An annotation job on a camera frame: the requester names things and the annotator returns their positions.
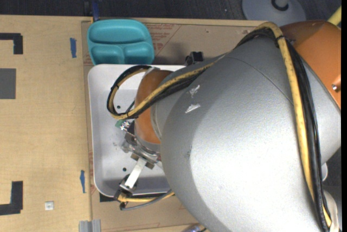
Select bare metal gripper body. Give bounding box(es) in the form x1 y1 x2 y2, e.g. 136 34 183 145
120 120 163 171

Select white plastic tray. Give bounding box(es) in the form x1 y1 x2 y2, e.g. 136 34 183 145
87 63 188 198

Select blue divided plate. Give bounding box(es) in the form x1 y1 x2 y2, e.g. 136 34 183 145
86 18 156 66

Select brown cardboard board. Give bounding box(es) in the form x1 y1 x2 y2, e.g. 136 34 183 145
81 16 271 232

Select black cylinder on white bracket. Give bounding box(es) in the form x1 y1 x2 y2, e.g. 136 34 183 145
118 157 149 199

